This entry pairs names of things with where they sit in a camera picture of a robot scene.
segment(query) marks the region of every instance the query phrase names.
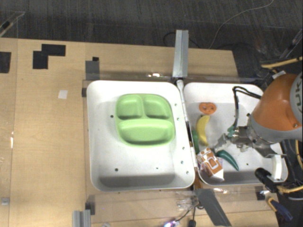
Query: yellow cable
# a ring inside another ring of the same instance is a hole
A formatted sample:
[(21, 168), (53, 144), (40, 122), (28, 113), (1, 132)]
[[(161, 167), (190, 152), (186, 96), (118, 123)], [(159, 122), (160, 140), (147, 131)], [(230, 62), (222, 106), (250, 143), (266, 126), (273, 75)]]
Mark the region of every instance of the yellow cable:
[(297, 155), (299, 165), (300, 165), (301, 169), (303, 169), (303, 163), (301, 161), (300, 152), (299, 152), (299, 141), (298, 140), (295, 141), (295, 153)]
[(278, 63), (262, 64), (261, 67), (263, 67), (263, 68), (274, 68), (274, 67), (279, 67), (279, 66), (285, 66), (287, 64), (295, 63), (295, 62), (298, 62), (298, 61), (302, 61), (302, 56), (300, 56), (299, 58), (294, 58), (294, 59), (290, 59), (290, 60), (286, 60), (286, 61), (282, 61), (282, 62), (278, 62)]
[(277, 186), (277, 189), (279, 190), (279, 192), (282, 193), (291, 193), (291, 192), (297, 192), (303, 190), (303, 185), (295, 188), (285, 188), (283, 186)]

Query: yellow banana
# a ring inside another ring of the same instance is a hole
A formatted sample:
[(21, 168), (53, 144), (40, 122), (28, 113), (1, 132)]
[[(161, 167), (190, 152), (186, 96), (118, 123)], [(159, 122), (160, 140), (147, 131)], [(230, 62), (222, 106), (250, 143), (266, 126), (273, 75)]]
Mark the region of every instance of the yellow banana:
[(207, 138), (206, 138), (206, 134), (205, 134), (205, 127), (209, 121), (209, 118), (210, 118), (209, 115), (205, 115), (205, 116), (201, 117), (197, 121), (197, 124), (196, 124), (196, 131), (197, 131), (198, 137), (205, 146), (208, 146)]

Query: gray metal strip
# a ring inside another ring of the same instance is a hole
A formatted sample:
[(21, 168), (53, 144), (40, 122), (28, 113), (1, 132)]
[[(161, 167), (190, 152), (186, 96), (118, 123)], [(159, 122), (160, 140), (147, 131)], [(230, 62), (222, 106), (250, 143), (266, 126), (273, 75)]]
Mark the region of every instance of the gray metal strip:
[(195, 194), (215, 226), (232, 226), (212, 189), (197, 189)]
[(72, 227), (91, 227), (90, 210), (74, 211), (72, 214)]
[(174, 78), (187, 77), (188, 67), (188, 30), (177, 30), (175, 44), (175, 59), (172, 76)]

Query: green plate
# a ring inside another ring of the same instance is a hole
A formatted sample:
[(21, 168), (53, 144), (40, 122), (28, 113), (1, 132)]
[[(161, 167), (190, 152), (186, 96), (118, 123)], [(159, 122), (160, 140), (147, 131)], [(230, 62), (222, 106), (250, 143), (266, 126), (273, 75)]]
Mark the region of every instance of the green plate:
[(129, 146), (156, 146), (175, 138), (175, 124), (168, 101), (155, 94), (126, 94), (116, 104), (119, 138)]

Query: metal bracket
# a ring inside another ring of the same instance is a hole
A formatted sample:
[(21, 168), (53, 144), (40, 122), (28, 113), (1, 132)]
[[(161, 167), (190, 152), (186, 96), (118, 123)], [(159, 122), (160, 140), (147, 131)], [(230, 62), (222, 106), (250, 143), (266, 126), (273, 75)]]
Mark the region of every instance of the metal bracket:
[(187, 77), (188, 67), (188, 30), (177, 30), (175, 43), (175, 59), (173, 78)]
[(72, 214), (72, 227), (91, 227), (90, 210), (74, 211)]

